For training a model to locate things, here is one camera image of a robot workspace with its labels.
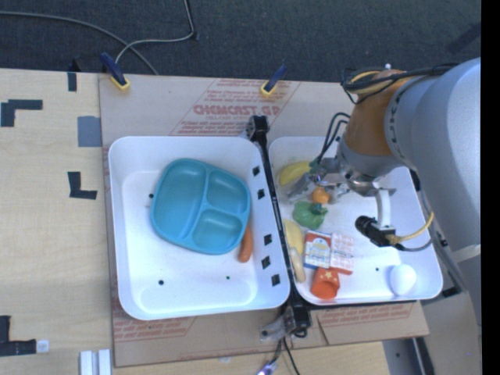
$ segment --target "egg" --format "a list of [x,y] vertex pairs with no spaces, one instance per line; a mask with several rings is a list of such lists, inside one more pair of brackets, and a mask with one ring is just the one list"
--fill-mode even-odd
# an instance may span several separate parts
[[391,270],[391,289],[398,296],[406,296],[416,283],[416,272],[408,264],[394,266]]

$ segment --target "cardboard box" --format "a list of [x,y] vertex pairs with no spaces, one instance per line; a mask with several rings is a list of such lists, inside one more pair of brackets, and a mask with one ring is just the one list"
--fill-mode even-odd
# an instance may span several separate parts
[[[339,84],[280,81],[266,98],[259,93],[262,80],[127,77],[125,91],[108,76],[99,79],[116,366],[273,351],[276,342],[260,341],[259,328],[273,322],[278,309],[154,321],[123,311],[116,292],[107,151],[125,136],[237,136],[254,115],[267,116],[269,143],[283,136],[323,136],[337,111],[351,112],[351,102]],[[429,333],[419,302],[314,309],[311,316],[307,337],[292,338],[293,348]]]

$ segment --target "green toy vegetable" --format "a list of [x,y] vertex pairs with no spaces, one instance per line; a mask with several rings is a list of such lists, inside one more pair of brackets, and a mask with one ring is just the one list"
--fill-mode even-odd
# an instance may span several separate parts
[[303,227],[316,230],[323,223],[327,212],[320,203],[296,202],[293,217]]

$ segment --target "banana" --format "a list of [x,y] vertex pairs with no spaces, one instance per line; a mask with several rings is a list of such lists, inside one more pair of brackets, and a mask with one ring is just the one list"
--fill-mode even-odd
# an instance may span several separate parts
[[295,248],[297,253],[302,255],[304,252],[304,235],[302,234],[302,229],[295,222],[286,218],[283,218],[283,226],[288,246]]
[[309,161],[298,161],[285,166],[280,172],[280,186],[289,184],[307,172],[309,172]]

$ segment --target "white tray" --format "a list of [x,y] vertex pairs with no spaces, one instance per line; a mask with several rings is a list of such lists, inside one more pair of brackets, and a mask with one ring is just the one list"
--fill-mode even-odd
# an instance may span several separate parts
[[[166,165],[202,160],[238,175],[252,195],[254,250],[223,255],[193,252],[160,238],[149,217]],[[286,301],[290,282],[262,157],[241,137],[124,137],[109,150],[118,292],[140,320],[270,309]]]
[[[270,161],[275,178],[282,168],[297,161],[312,161],[323,146],[323,137],[281,137],[270,146]],[[334,156],[336,144],[328,150],[326,157]],[[391,223],[396,234],[406,235],[420,229],[425,220],[420,208],[409,171],[398,168],[389,173],[380,186],[396,188],[391,196]],[[278,202],[282,218],[293,220],[294,204],[290,203],[277,186]],[[325,233],[345,234],[354,238],[354,271],[351,275],[340,274],[341,287],[335,299],[323,300],[310,292],[314,270],[305,269],[306,282],[297,283],[300,295],[314,305],[349,305],[372,302],[395,302],[435,297],[442,289],[442,275],[434,247],[421,252],[400,252],[395,248],[378,248],[355,228],[358,216],[377,217],[375,198],[364,198],[354,192],[340,197],[339,202],[325,205],[328,213],[323,225],[317,230]],[[418,247],[429,240],[429,233],[406,241],[407,247]],[[406,263],[416,271],[417,282],[413,292],[405,296],[395,295],[389,284],[389,274],[394,266]]]

